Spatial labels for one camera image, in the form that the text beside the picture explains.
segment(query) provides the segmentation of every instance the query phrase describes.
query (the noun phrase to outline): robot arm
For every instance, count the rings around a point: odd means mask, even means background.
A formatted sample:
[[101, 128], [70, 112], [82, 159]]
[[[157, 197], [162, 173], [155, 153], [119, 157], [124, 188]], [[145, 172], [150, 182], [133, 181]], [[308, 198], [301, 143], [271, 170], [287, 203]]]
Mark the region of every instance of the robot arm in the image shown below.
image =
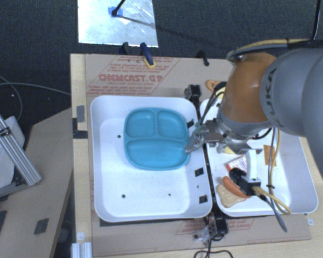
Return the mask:
[[239, 154], [247, 140], [275, 126], [306, 137], [323, 177], [323, 48], [299, 48], [275, 58], [242, 56], [230, 76], [214, 120], [198, 124], [186, 152], [207, 142]]

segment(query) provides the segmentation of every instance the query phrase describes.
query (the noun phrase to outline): silver square sheet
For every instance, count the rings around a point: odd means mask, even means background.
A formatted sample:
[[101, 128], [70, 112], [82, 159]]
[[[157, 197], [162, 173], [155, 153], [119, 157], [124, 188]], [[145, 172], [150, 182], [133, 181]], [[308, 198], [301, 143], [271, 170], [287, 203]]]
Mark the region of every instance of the silver square sheet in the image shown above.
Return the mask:
[[120, 1], [78, 0], [79, 43], [158, 47], [152, 0], [126, 0], [112, 17]]

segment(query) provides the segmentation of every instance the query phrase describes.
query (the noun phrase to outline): black rod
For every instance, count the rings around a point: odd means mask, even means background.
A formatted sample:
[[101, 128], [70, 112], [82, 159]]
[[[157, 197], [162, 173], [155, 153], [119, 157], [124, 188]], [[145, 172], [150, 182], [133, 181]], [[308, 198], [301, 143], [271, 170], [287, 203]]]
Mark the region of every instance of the black rod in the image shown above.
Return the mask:
[[111, 15], [112, 16], [117, 16], [117, 12], [118, 10], [120, 9], [120, 7], [123, 5], [123, 3], [125, 2], [126, 0], [121, 0], [120, 3], [118, 4], [118, 6], [116, 7], [116, 9], [114, 9], [112, 12], [111, 12]]
[[321, 8], [321, 0], [317, 0], [316, 14], [315, 14], [315, 17], [314, 17], [313, 31], [312, 31], [312, 36], [311, 36], [312, 40], [315, 40], [316, 35], [317, 35], [320, 8]]

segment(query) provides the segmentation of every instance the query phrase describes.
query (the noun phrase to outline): dark floor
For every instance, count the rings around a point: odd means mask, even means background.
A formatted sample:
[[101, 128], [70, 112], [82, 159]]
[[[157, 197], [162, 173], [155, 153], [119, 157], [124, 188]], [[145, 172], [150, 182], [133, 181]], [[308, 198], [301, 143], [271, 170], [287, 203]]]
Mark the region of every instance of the dark floor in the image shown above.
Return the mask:
[[[152, 0], [158, 56], [224, 58], [235, 47], [275, 38], [309, 38], [317, 0]], [[323, 39], [323, 0], [318, 38]], [[117, 54], [117, 46], [78, 43], [77, 0], [0, 0], [0, 75], [70, 92], [70, 53]], [[25, 134], [70, 107], [70, 97], [17, 86]], [[19, 114], [17, 95], [0, 86], [0, 113]]]

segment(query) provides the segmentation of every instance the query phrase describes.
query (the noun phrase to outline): blue plate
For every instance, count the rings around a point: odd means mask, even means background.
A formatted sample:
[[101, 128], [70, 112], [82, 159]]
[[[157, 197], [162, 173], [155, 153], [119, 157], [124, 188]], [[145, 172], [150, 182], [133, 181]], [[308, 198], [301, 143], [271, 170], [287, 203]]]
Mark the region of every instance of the blue plate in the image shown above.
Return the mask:
[[131, 164], [149, 170], [177, 169], [187, 163], [187, 123], [176, 111], [142, 108], [124, 123], [124, 151]]

